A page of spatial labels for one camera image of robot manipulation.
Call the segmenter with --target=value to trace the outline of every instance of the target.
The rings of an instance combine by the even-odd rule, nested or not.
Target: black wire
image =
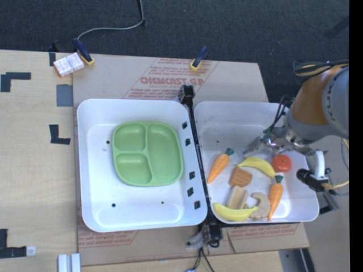
[[[327,62],[303,62],[299,65],[296,66],[296,62],[293,63],[293,73],[295,74],[295,76],[297,77],[303,77],[304,73],[310,73],[310,72],[314,72],[317,71],[318,69],[321,69],[321,71],[318,71],[317,73],[313,73],[311,75],[305,76],[304,78],[300,79],[301,83],[304,83],[305,81],[307,81],[308,79],[315,77],[316,75],[322,74],[323,72],[332,69],[335,66],[339,66],[339,65],[343,65],[343,66],[347,66],[349,65],[349,60],[348,59],[343,59],[340,61],[327,61]]]
[[[143,25],[146,23],[146,20],[145,20],[145,17],[143,15],[143,6],[142,6],[142,1],[141,0],[136,0],[137,1],[137,6],[138,6],[138,10],[139,10],[139,13],[140,13],[140,17],[141,17],[141,20],[136,23],[135,25],[132,25],[132,26],[128,26],[128,27],[97,27],[97,28],[92,28],[92,29],[89,29],[87,31],[84,31],[83,33],[81,33],[77,39],[79,40],[83,35],[86,35],[90,32],[93,32],[93,31],[100,31],[100,30],[104,30],[104,31],[120,31],[120,30],[130,30],[130,29],[133,29],[133,28],[136,28],[140,25]]]
[[[202,251],[203,257],[204,257],[204,259],[205,259],[206,263],[208,264],[208,266],[209,266],[210,270],[211,270],[212,272],[214,272],[214,270],[213,270],[213,268],[212,268],[211,264],[209,263],[209,261],[208,261],[208,259],[207,259],[206,255],[204,254],[203,247],[201,248],[201,251]]]
[[[216,241],[215,243],[209,243],[209,246],[211,246],[212,248],[218,248],[220,246],[220,242]]]
[[[204,253],[203,247],[199,249],[197,260],[195,261],[195,263],[194,263],[193,267],[192,267],[192,268],[190,268],[188,271],[190,271],[190,272],[195,271],[195,270],[199,267],[200,262],[201,262],[201,256],[202,256],[202,255],[203,255],[203,258],[204,258],[204,260],[206,261],[206,263],[207,263],[207,265],[208,265],[209,269],[211,270],[211,272],[214,272],[214,270],[213,270],[213,268],[212,268],[212,266],[211,266],[210,262],[208,261],[208,259],[207,259],[206,255],[205,255],[205,253]]]
[[[329,193],[331,193],[333,196],[338,196],[338,197],[346,197],[349,196],[349,193],[337,193],[335,190],[329,190]]]
[[[290,108],[293,102],[293,98],[288,96],[288,95],[284,95],[282,96],[279,104],[278,104],[278,108],[277,108],[277,112],[275,115],[275,119],[273,120],[272,124],[270,127],[268,127],[266,130],[263,131],[263,133],[269,133],[272,131],[272,129],[275,127],[276,123],[279,121],[279,119],[285,114],[285,108]]]

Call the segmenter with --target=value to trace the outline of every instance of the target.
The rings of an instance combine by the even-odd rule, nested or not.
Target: toy food
[[[272,167],[276,172],[287,172],[291,169],[291,160],[287,155],[278,154],[272,158]]]
[[[275,178],[276,178],[276,183],[273,184],[270,188],[269,200],[270,200],[271,210],[267,215],[268,220],[271,220],[273,213],[275,212],[278,204],[280,203],[282,193],[284,191],[284,188],[281,185],[282,179],[284,177],[281,175],[276,175]]]
[[[247,157],[244,161],[242,161],[242,163],[237,164],[237,166],[255,167],[264,172],[269,177],[274,178],[275,176],[275,170],[273,169],[272,165],[266,160],[259,157]]]
[[[243,209],[248,197],[248,191],[238,185],[232,187],[228,196],[226,207],[230,209]]]
[[[238,185],[241,188],[248,185],[252,180],[252,173],[236,166],[229,180],[229,184],[234,186]]]
[[[252,193],[251,197],[257,199],[259,203],[258,210],[254,211],[250,215],[250,218],[255,220],[266,218],[271,209],[267,195],[263,193]]]
[[[234,151],[231,148],[227,148],[225,153],[219,154],[215,159],[212,168],[210,169],[207,183],[211,183],[229,163],[229,156],[232,155]]]
[[[251,209],[241,209],[241,210],[234,210],[230,209],[224,205],[221,205],[220,203],[214,203],[213,204],[214,211],[217,215],[220,217],[226,219],[226,220],[232,220],[236,222],[242,222],[256,210],[258,210],[258,207],[254,206]]]

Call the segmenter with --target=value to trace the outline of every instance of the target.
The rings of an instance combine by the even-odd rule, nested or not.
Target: tape mark
[[[0,92],[10,92],[11,79],[6,75],[0,76]]]
[[[331,30],[324,33],[324,36],[328,39],[333,39],[340,32],[349,26],[349,16],[344,17],[338,24],[336,24]]]
[[[7,229],[0,229],[0,259],[25,257],[27,255],[26,246],[20,248],[8,247],[6,240]]]
[[[6,73],[6,76],[10,79],[31,79],[31,73]]]
[[[73,107],[73,87],[69,84],[56,85],[57,107]]]
[[[10,92],[12,79],[30,80],[31,76],[31,73],[10,72],[5,75],[2,74],[0,76],[0,92]]]
[[[49,53],[49,66],[53,66],[53,62],[56,61],[56,54],[54,52]]]
[[[55,144],[70,144],[70,138],[59,138],[59,125],[49,125],[50,142]]]

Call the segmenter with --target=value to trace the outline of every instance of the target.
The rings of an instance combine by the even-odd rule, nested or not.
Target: clamp
[[[190,70],[196,71],[197,69],[199,69],[201,61],[204,60],[207,54],[208,47],[204,45],[198,56],[193,59],[191,64],[189,65]]]
[[[73,39],[72,44],[77,49],[77,52],[78,52],[79,56],[81,57],[81,59],[87,65],[92,65],[95,62],[94,58],[91,57],[91,55],[88,52],[87,48],[85,47],[85,45],[83,43],[81,43],[80,40]]]

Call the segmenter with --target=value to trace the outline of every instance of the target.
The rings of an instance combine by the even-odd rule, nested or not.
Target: cardboard sheet
[[[197,227],[96,233],[83,223],[79,191],[77,107],[87,99],[172,100],[180,86],[195,87],[201,101],[268,101],[255,63],[203,61],[190,71],[188,59],[94,55],[95,63],[73,74],[74,144],[77,174],[78,248],[83,266],[195,257],[185,240]],[[210,255],[260,252],[309,246],[302,224],[224,228]]]

